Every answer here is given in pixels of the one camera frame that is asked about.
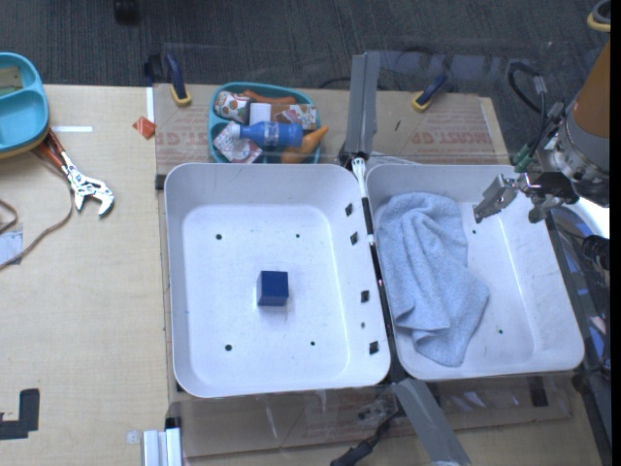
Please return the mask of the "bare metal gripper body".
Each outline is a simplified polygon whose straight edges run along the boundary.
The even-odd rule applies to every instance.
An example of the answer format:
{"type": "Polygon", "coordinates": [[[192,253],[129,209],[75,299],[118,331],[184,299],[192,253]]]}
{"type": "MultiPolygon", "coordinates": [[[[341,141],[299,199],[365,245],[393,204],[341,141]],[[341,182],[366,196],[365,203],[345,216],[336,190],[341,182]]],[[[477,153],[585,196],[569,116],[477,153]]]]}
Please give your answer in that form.
{"type": "Polygon", "coordinates": [[[568,133],[539,134],[518,155],[518,189],[535,208],[557,208],[580,199],[609,207],[608,172],[589,161],[568,133]]]}

